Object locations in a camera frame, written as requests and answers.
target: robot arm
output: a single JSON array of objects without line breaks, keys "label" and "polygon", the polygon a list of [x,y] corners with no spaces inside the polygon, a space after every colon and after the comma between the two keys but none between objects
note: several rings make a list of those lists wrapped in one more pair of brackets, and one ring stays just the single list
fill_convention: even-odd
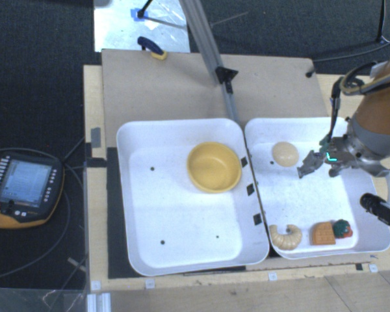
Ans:
[{"label": "robot arm", "polygon": [[[302,178],[326,163],[331,166],[330,177],[338,176],[346,168],[360,168],[374,177],[385,177],[389,190],[387,201],[365,194],[360,203],[390,225],[390,169],[380,162],[390,157],[390,61],[381,65],[372,82],[364,84],[356,79],[356,74],[363,68],[374,65],[356,68],[334,84],[330,132],[320,141],[319,152],[309,152],[298,168],[298,175]],[[353,117],[348,119],[346,134],[332,137],[341,94],[363,95],[364,98]]]}]

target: metal frame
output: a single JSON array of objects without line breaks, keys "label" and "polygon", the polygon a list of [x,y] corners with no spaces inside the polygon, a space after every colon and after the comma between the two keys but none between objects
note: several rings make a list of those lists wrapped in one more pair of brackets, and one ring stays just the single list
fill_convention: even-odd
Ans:
[{"label": "metal frame", "polygon": [[[153,0],[148,0],[144,7],[139,10],[139,18],[144,18],[144,12],[152,1]],[[208,72],[216,84],[221,84],[227,114],[230,119],[239,124],[239,115],[235,106],[233,88],[231,85],[231,80],[236,76],[237,71],[229,70],[224,67],[211,31],[211,26],[205,16],[201,0],[179,0],[179,2],[181,3],[191,33],[194,36],[196,45],[200,50]]]}]

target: white tray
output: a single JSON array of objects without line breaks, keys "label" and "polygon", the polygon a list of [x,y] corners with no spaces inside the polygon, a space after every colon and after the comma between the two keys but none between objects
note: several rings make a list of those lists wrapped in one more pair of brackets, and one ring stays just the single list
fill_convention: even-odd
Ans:
[{"label": "white tray", "polygon": [[199,143],[248,158],[241,128],[228,119],[129,122],[117,133],[129,260],[145,276],[261,262],[269,242],[250,165],[232,190],[198,190],[186,161]]},{"label": "white tray", "polygon": [[[338,119],[334,136],[346,132],[347,123]],[[275,250],[284,258],[300,259],[334,254],[379,252],[390,246],[390,229],[375,216],[366,213],[359,199],[366,193],[376,194],[369,174],[360,169],[346,169],[330,178],[330,166],[323,164],[316,172],[299,179],[297,166],[310,150],[318,151],[330,128],[330,118],[257,118],[245,129],[247,147],[252,156],[266,224],[278,226],[285,233],[287,224],[302,230],[302,241],[292,250]],[[297,165],[286,168],[272,158],[274,144],[290,142],[299,151]],[[317,222],[344,219],[354,232],[335,245],[311,245],[311,228]]]}]

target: black clip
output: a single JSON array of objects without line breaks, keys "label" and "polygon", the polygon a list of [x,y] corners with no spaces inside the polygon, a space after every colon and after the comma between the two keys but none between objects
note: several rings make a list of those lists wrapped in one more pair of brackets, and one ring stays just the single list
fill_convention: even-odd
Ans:
[{"label": "black clip", "polygon": [[231,70],[229,68],[218,66],[217,68],[215,68],[215,73],[218,77],[218,80],[220,81],[220,84],[226,84],[227,93],[232,94],[233,86],[231,85],[231,81],[239,72],[237,70]]}]

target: black carpet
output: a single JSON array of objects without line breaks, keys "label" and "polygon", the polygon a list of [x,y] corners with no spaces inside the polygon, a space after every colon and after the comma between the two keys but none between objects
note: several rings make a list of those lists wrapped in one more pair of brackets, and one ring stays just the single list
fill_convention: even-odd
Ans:
[{"label": "black carpet", "polygon": [[[381,0],[202,0],[209,21],[247,15],[213,27],[221,53],[322,59],[374,49]],[[390,0],[385,36],[390,39]],[[84,135],[83,65],[94,53],[92,0],[0,0],[0,148],[24,147],[63,158]],[[196,46],[191,41],[191,49]],[[390,46],[346,60],[316,62],[318,73],[345,73],[371,60],[390,59]],[[84,146],[68,164],[80,166]],[[0,278],[0,287],[62,286],[84,257],[83,195],[67,173],[71,221],[62,242],[43,260]],[[0,230],[0,274],[23,266],[57,241],[67,219],[61,200],[37,228]],[[78,289],[77,272],[67,289]]]}]

